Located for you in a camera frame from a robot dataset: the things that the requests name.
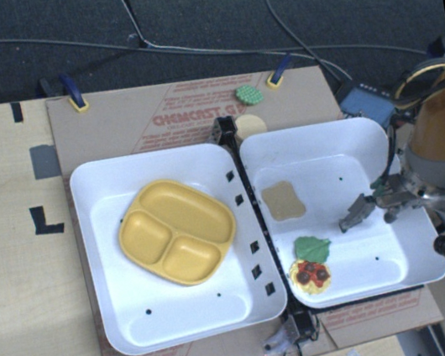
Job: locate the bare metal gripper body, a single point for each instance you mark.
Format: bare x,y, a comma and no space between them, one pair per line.
400,193

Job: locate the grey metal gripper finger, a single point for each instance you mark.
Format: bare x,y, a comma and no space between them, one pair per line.
392,214
356,213

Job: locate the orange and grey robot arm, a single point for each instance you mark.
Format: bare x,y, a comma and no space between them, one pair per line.
437,126

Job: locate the white plastic tray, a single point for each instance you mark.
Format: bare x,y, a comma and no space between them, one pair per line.
359,251
186,311

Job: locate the green lettuce leaf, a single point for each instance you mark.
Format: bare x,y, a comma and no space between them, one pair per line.
311,248

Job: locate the tan bread slice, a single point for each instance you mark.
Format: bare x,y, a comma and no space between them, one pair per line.
283,201

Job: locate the yellow spaghetti with meatballs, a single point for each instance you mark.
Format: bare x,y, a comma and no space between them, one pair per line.
310,278

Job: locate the pale tan round disc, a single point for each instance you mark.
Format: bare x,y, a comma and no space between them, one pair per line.
253,124

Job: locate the green checkered round biscuit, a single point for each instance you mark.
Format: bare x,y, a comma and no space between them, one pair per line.
249,94

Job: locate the yellow divided plate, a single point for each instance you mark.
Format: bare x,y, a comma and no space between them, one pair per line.
179,223

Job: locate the brown cardboard board red print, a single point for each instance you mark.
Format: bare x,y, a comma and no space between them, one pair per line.
118,118

